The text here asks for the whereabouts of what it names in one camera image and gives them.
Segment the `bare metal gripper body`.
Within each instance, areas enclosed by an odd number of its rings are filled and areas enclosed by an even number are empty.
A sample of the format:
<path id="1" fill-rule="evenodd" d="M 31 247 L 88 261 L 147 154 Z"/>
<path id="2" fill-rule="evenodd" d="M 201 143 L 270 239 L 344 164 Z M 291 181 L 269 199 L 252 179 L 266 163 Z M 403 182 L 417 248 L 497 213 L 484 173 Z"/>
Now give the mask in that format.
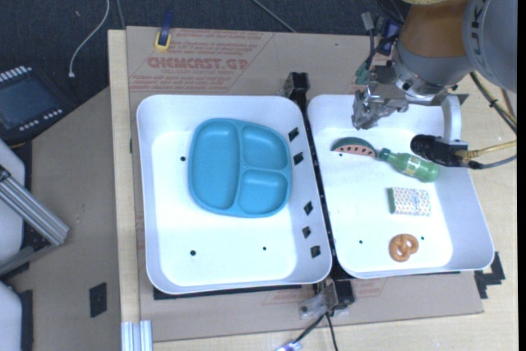
<path id="1" fill-rule="evenodd" d="M 374 107 L 405 111 L 410 104 L 438 105 L 457 77 L 440 68 L 384 65 L 363 71 L 362 82 L 362 102 L 370 111 Z"/>

